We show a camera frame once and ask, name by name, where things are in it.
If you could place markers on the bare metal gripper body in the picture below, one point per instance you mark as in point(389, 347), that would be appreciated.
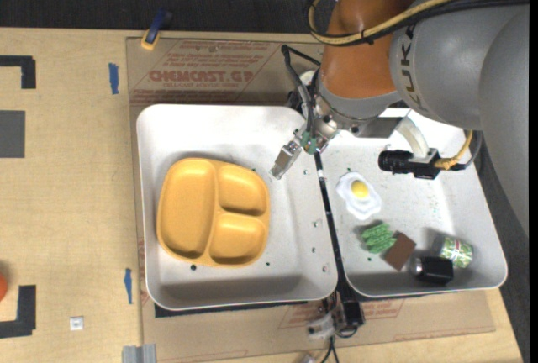
point(325, 127)

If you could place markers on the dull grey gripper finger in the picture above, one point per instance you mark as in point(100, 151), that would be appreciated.
point(286, 159)

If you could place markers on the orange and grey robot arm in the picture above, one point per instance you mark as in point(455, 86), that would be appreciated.
point(454, 59)

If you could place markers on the white plastic tray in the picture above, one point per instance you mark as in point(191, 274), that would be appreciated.
point(286, 222)
point(424, 201)

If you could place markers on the thin black and white rod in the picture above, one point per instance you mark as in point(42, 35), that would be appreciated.
point(330, 214)

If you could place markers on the white and yellow fried egg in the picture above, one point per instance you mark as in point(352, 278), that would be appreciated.
point(359, 195)

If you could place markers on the yellow divided plate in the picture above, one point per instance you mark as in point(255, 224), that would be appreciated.
point(210, 212)

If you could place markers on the green pea pods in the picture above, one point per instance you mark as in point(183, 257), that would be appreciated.
point(377, 238)

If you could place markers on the brown cardboard board red print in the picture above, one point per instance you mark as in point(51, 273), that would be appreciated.
point(202, 71)

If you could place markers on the brown square biscuit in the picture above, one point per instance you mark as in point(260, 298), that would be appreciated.
point(399, 250)

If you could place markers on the black can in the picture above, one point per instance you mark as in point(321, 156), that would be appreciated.
point(435, 270)

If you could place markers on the green and white can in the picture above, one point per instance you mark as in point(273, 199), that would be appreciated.
point(456, 252)

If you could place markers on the small white square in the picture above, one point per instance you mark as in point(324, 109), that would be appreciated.
point(76, 323)

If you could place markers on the orange round object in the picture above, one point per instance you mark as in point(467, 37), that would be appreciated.
point(2, 287)

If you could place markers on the black cylinder on white bracket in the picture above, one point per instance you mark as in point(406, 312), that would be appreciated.
point(397, 161)

